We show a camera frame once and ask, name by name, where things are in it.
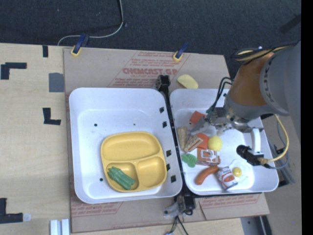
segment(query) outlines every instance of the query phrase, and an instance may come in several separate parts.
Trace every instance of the blue clamp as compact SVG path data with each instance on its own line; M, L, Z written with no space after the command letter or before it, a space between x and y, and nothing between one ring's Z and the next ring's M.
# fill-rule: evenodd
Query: blue clamp
M80 35L77 44L72 48L70 54L74 57L77 57L82 50L82 47L86 47L89 43L89 35L83 33Z
M187 49L188 47L188 43L185 42L182 47L176 51L173 55L173 59L175 62L179 62L181 59L182 59L182 56L183 56L183 52Z

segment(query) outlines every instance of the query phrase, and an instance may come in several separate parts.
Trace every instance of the white cable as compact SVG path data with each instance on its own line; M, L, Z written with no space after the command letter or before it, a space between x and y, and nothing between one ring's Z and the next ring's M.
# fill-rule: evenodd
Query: white cable
M105 36L89 36L89 38L107 38L107 37L110 37L110 36L115 35L117 32L120 31L120 29L123 27L123 24L124 24L124 15L123 15L122 0L119 0L119 5L120 5L121 17L122 17L122 22L121 22L121 25L119 26L119 28L118 28L115 32L113 32L113 33L111 33L111 34L109 34L109 35L105 35ZM60 43L61 43L64 39L66 39L66 38L72 38L72 37L80 37L80 35L65 36L65 37L63 37L63 38L61 38L61 39L59 40L57 46L59 46Z

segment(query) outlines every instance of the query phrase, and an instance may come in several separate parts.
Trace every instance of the yellow sponge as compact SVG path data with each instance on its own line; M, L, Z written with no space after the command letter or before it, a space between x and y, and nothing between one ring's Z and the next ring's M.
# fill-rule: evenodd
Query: yellow sponge
M177 81L187 89L197 89L198 83L190 75L184 74L177 78Z

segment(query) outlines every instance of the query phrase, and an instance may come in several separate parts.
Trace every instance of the cardboard sheet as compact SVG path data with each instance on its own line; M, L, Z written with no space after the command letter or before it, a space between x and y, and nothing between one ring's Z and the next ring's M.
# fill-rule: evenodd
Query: cardboard sheet
M173 198L138 200L89 205L75 195L71 162L71 138L68 97L81 87L151 88L160 74L169 75L170 92L183 88L176 79L192 76L199 88L218 88L220 80L229 76L223 56L185 53L178 63L174 53L157 51L84 48L78 57L64 49L65 91L67 104L67 140L70 169L70 206L72 232L89 232L129 227L171 224L163 217L163 208ZM184 222L235 218L268 214L264 194L197 198L197 207Z

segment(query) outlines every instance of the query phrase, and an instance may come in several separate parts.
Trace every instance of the yellow cable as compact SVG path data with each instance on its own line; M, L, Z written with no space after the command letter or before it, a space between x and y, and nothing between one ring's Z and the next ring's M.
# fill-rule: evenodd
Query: yellow cable
M250 56L245 56L245 57L237 57L237 58L234 58L234 60L236 61L249 61L253 58L259 58L265 54L267 54L270 50L272 52L275 52L275 51L278 51L278 50L281 50L281 49L284 49L284 48L288 48L290 46L281 46L281 47L276 47L274 49L264 49L264 50L261 50L257 53L252 53ZM243 54L247 54L247 53L250 53L250 52L253 52L253 50L244 50L242 52L239 52L237 55L240 56L240 55L243 55Z
M287 153L288 151L288 148L289 148L289 138L288 138L288 134L287 134L287 131L286 129L284 128L281 120L279 119L278 115L275 114L275 117L276 117L276 120L277 122L279 123L280 127L282 128L284 134L285 134L285 137L286 137L286 147L285 147L285 150L279 155L277 156L276 158L273 158L273 159L265 159L265 158L258 158L258 160L260 161L261 164L267 164L269 162L273 162L273 161L276 161L276 160L279 160L281 159L283 156L285 156L285 154Z

